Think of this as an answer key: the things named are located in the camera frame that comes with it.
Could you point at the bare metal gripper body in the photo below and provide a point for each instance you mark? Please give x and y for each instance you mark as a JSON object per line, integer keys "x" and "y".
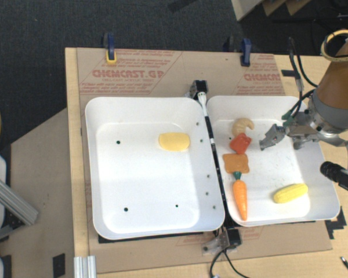
{"x": 303, "y": 129}

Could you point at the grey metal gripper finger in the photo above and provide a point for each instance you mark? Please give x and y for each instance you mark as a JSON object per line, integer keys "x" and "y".
{"x": 299, "y": 144}
{"x": 272, "y": 138}

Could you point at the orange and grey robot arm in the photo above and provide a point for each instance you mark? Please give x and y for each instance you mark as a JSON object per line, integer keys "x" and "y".
{"x": 336, "y": 80}

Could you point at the white plastic tray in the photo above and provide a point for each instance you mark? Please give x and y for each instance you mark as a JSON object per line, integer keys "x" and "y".
{"x": 145, "y": 181}
{"x": 275, "y": 166}

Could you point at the orange-red toy block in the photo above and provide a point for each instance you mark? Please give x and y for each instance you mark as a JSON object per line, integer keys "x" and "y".
{"x": 240, "y": 143}

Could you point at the beige toy croissant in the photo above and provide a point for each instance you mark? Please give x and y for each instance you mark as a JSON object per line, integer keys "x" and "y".
{"x": 240, "y": 125}

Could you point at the orange-brown toy biscuit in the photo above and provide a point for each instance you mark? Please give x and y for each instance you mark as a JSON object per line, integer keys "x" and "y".
{"x": 235, "y": 163}

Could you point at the yellow toy corn cob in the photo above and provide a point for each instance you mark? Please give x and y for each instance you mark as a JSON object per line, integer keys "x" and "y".
{"x": 290, "y": 193}

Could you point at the thin black and white rod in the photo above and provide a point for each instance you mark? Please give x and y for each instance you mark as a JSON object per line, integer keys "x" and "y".
{"x": 212, "y": 139}

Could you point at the orange toy carrot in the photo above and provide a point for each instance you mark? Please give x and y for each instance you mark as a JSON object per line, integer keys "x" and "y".
{"x": 240, "y": 197}

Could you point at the yellow oval toy bread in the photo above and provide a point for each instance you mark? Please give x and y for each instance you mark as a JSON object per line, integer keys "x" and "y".
{"x": 174, "y": 142}

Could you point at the brown cardboard board red print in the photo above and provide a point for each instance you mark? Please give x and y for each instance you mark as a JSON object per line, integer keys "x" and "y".
{"x": 150, "y": 71}

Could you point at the black cylinder on white bracket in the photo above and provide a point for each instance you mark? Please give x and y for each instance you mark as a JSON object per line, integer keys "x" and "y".
{"x": 335, "y": 172}

